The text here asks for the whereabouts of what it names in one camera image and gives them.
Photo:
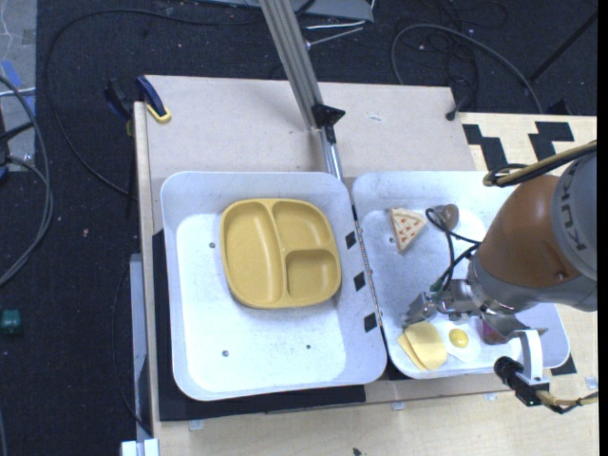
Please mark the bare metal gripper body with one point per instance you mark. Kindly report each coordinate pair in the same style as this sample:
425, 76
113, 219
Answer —
457, 294

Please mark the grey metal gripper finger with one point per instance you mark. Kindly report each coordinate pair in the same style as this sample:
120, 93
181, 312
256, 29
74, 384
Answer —
421, 306
460, 317

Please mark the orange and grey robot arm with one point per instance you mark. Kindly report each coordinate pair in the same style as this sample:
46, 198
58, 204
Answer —
527, 240

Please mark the white fried egg toy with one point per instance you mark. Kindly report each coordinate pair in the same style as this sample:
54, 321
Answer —
460, 339

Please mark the white plastic tray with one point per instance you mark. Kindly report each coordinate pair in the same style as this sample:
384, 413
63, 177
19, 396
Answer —
266, 345
418, 273

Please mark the yellow cheese slice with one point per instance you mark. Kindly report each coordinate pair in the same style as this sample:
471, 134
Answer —
427, 347
406, 349

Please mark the pizza slice toy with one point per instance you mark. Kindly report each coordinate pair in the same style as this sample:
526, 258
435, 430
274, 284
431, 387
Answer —
404, 228

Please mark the brown round toy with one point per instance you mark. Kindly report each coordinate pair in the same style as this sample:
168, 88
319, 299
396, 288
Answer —
449, 214

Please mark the yellow divided plate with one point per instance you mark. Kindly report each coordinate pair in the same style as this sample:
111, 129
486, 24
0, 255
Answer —
259, 250

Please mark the pale wood board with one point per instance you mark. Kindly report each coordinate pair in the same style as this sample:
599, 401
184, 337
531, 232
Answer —
247, 126

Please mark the black cylinder on white bracket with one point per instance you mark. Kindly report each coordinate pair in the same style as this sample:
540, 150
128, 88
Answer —
518, 380

